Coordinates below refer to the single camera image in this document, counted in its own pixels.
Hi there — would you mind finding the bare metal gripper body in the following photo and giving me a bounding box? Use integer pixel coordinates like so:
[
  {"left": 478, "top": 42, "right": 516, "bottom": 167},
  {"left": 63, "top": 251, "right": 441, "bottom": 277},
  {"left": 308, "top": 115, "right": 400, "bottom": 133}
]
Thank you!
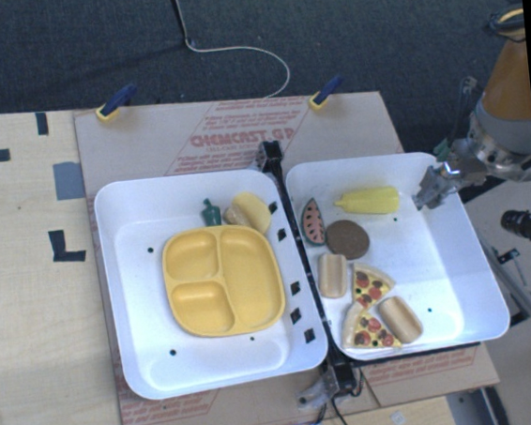
[{"left": 440, "top": 117, "right": 531, "bottom": 191}]

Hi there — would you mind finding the white plastic tray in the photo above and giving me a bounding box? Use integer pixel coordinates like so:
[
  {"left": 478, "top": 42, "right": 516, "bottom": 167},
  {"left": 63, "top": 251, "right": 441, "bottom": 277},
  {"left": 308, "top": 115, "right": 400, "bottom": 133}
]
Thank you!
[
  {"left": 91, "top": 159, "right": 333, "bottom": 405},
  {"left": 282, "top": 142, "right": 514, "bottom": 369}
]

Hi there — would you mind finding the brown round burger patty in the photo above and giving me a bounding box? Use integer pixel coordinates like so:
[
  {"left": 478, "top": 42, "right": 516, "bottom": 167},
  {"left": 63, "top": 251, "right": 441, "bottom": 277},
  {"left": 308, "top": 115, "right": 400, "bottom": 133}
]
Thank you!
[{"left": 322, "top": 216, "right": 373, "bottom": 264}]

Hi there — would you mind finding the toy pizza slice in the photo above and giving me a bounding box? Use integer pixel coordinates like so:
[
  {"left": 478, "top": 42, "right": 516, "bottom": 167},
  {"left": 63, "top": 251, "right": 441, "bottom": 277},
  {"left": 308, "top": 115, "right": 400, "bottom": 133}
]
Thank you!
[
  {"left": 347, "top": 258, "right": 399, "bottom": 312},
  {"left": 337, "top": 296, "right": 403, "bottom": 356}
]

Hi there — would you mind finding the toy watermelon slice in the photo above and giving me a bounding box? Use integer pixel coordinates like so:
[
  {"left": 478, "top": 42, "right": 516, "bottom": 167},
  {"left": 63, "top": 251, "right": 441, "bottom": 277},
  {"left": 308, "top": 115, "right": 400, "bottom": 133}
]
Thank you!
[{"left": 297, "top": 195, "right": 328, "bottom": 248}]

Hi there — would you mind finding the thin black rod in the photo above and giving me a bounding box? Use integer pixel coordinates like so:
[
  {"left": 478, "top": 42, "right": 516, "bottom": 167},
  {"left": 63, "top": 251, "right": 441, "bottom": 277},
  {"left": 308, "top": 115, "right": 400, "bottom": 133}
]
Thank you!
[{"left": 266, "top": 153, "right": 347, "bottom": 381}]

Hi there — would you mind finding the yellow divided plate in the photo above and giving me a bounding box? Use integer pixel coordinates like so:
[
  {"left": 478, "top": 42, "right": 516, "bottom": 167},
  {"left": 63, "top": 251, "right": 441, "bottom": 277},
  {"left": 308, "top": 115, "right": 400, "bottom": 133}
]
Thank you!
[{"left": 158, "top": 219, "right": 291, "bottom": 344}]

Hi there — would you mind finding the brown cardboard board red print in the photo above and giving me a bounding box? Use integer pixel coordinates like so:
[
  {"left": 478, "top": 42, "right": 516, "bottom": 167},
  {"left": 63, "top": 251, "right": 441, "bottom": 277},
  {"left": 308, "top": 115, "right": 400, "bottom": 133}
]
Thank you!
[{"left": 72, "top": 69, "right": 507, "bottom": 425}]

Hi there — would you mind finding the small green bottle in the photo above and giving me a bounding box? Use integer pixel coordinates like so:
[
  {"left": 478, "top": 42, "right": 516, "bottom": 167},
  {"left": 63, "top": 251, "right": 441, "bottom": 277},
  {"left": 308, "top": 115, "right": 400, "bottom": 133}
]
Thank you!
[{"left": 198, "top": 197, "right": 223, "bottom": 229}]

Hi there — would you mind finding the black cylinder on white bracket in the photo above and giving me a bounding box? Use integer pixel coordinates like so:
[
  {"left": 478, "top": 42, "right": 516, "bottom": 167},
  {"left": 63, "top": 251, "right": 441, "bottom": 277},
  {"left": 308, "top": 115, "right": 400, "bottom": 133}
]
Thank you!
[{"left": 498, "top": 207, "right": 531, "bottom": 250}]

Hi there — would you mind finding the black block with thin wires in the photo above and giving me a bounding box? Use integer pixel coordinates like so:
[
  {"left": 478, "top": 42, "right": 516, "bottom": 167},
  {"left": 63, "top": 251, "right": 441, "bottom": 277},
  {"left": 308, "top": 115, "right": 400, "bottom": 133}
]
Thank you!
[
  {"left": 322, "top": 356, "right": 364, "bottom": 399},
  {"left": 255, "top": 138, "right": 286, "bottom": 175}
]

